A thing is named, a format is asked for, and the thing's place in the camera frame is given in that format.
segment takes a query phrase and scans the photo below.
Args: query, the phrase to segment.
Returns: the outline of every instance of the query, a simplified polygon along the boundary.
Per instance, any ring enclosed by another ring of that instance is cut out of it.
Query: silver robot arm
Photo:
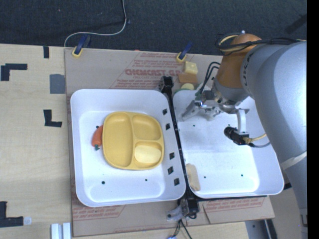
[[[211,113],[212,119],[221,112],[240,114],[236,106],[248,96],[253,98],[265,133],[293,187],[302,238],[308,238],[307,42],[263,41],[251,34],[239,34],[223,51],[226,53],[211,91],[202,88],[182,118],[193,116],[199,109]],[[245,144],[240,130],[226,128],[225,134],[235,143]]]
[[[241,82],[296,195],[308,238],[307,43],[258,45],[246,55]]]

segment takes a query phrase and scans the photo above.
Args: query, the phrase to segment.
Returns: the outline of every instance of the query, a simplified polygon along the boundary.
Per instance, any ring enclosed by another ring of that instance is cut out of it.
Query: white tray
[[[236,115],[221,113],[208,121],[201,111],[186,121],[180,120],[195,93],[179,91],[173,99],[185,163],[195,165],[198,173],[200,190],[193,191],[194,194],[201,198],[226,198],[280,193],[284,180],[272,146],[238,146],[224,135],[228,125],[238,126]],[[263,135],[254,100],[247,98],[240,108],[250,109],[246,115],[250,137]],[[266,137],[256,144],[268,141]]]
[[[154,169],[110,166],[91,138],[96,126],[116,111],[150,115],[161,124],[164,159]],[[155,90],[78,90],[71,97],[76,194],[86,206],[110,206],[176,200],[186,189],[166,97]]]

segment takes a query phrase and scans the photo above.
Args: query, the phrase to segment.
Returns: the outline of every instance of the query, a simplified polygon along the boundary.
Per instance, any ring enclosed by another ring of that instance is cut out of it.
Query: black cable
[[[230,39],[236,38],[239,35],[240,35],[239,33],[230,33],[230,34],[222,36],[221,38],[219,38],[215,42],[216,48],[218,48],[224,55],[225,55],[225,52],[229,52],[226,55],[226,56],[229,56],[230,54],[232,54],[234,52],[241,51],[241,50],[246,49],[247,47],[252,46],[252,45],[258,45],[258,44],[288,45],[288,44],[292,44],[292,43],[295,43],[295,42],[302,41],[302,40],[298,40],[298,39],[292,39],[292,38],[286,38],[286,37],[278,37],[278,38],[272,38],[272,39],[248,41],[248,42],[245,42],[245,43],[238,43],[238,44],[229,44],[229,45],[222,44],[224,39],[230,40]]]
[[[268,142],[268,143],[266,143],[266,144],[264,144],[264,145],[255,145],[255,144],[253,144],[253,143],[249,143],[248,145],[249,145],[250,147],[253,147],[253,148],[264,148],[264,147],[267,147],[269,144],[270,144],[270,142]]]
[[[197,214],[196,213],[194,213],[193,215],[191,215],[191,216],[188,216],[190,219],[192,219],[192,220],[195,220],[196,218],[197,218]]]
[[[205,75],[204,81],[203,81],[203,85],[202,85],[201,88],[199,89],[199,93],[200,93],[200,94],[203,92],[203,90],[204,90],[204,88],[205,88],[205,85],[207,84],[207,82],[208,82],[208,80],[209,80],[209,78],[210,78],[210,76],[211,76],[213,70],[214,70],[215,68],[219,69],[218,66],[213,66],[213,67],[211,68],[211,66],[212,66],[213,64],[217,64],[218,66],[220,66],[220,63],[218,63],[218,62],[216,62],[216,61],[213,61],[213,62],[211,62],[211,63],[209,64],[209,66],[208,66],[208,68],[207,68],[207,71],[206,71],[206,75]]]
[[[187,228],[185,227],[184,223],[183,223],[183,220],[180,219],[178,222],[177,222],[177,226],[176,226],[176,229],[175,229],[175,232],[169,237],[169,238],[174,238],[175,236],[178,235],[179,231],[180,231],[180,224],[182,224],[182,226],[184,227],[189,239],[192,239],[192,237],[190,236]]]
[[[64,41],[64,47],[66,47],[66,43],[67,41],[74,35],[77,35],[77,34],[89,34],[89,35],[98,35],[98,36],[114,36],[114,35],[117,35],[119,33],[122,33],[122,31],[125,29],[126,25],[127,25],[127,15],[126,15],[126,9],[125,9],[125,0],[121,0],[122,2],[122,10],[123,10],[123,14],[124,14],[124,23],[123,23],[123,26],[121,28],[121,30],[119,30],[118,32],[115,32],[115,33],[110,33],[110,34],[103,34],[103,33],[94,33],[94,32],[76,32],[76,33],[73,33],[73,34],[70,34]]]
[[[184,227],[184,229],[185,229],[185,231],[186,231],[186,233],[187,233],[189,239],[192,239],[191,236],[190,236],[190,234],[189,234],[189,232],[188,232],[188,230],[187,230],[187,228],[185,227],[185,225],[184,225],[184,223],[183,223],[183,220],[180,220],[180,222],[181,222],[181,224],[183,225],[183,227]]]

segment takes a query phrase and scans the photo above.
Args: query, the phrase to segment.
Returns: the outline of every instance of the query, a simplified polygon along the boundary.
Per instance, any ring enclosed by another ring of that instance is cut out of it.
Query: toy carrot
[[[92,137],[92,146],[95,147],[95,150],[100,149],[99,146],[102,145],[102,132],[103,132],[103,125],[99,126]]]

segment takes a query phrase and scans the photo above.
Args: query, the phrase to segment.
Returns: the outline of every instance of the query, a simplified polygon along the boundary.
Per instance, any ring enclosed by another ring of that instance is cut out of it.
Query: yellow divided plate
[[[102,145],[106,161],[116,168],[147,170],[163,160],[161,126],[155,118],[146,114],[109,114],[104,120]]]

